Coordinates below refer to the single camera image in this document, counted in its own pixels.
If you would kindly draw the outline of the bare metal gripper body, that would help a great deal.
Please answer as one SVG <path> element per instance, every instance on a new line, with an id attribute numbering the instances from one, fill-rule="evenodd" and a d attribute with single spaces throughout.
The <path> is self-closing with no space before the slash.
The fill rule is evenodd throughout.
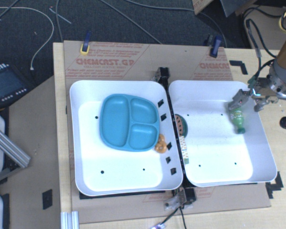
<path id="1" fill-rule="evenodd" d="M 250 88 L 257 104 L 277 103 L 278 100 L 286 101 L 286 83 L 276 75 L 269 73 L 266 77 L 254 77 Z"/>

